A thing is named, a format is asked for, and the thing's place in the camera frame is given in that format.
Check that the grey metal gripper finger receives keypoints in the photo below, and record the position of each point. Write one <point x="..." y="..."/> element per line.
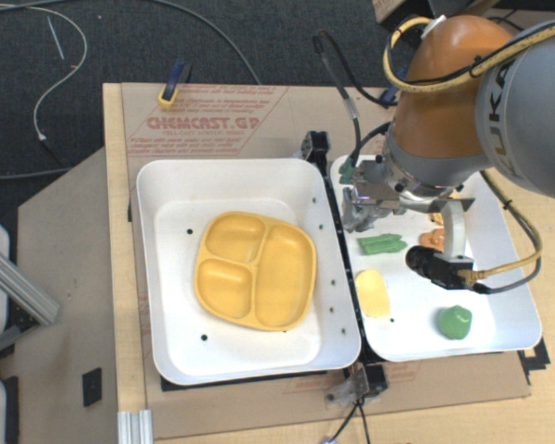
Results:
<point x="347" y="206"/>
<point x="363" y="219"/>

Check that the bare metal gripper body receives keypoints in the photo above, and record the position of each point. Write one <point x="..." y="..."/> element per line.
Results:
<point x="377" y="188"/>

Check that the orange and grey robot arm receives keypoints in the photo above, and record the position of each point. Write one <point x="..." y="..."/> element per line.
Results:
<point x="448" y="109"/>

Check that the green toy bean pods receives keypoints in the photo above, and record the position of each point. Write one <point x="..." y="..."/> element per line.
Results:
<point x="379" y="244"/>

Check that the thin black rod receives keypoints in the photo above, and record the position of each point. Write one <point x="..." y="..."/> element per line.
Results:
<point x="347" y="266"/>

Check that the orange toy food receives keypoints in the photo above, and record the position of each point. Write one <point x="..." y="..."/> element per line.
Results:
<point x="432" y="238"/>

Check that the pale yellow oval toy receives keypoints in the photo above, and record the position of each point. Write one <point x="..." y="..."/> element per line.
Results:
<point x="373" y="294"/>

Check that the yellow divided plate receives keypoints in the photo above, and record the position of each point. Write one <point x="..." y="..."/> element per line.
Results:
<point x="277" y="271"/>

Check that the white plastic tray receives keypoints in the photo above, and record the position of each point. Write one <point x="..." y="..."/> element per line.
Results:
<point x="176" y="294"/>
<point x="421" y="336"/>

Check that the green toy pepper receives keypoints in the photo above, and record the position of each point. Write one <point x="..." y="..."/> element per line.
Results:
<point x="454" y="323"/>

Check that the brown cardboard board, red print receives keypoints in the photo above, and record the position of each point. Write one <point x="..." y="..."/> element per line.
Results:
<point x="203" y="123"/>

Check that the black cylinder on white bracket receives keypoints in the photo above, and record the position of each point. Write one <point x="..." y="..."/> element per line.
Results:
<point x="437" y="266"/>

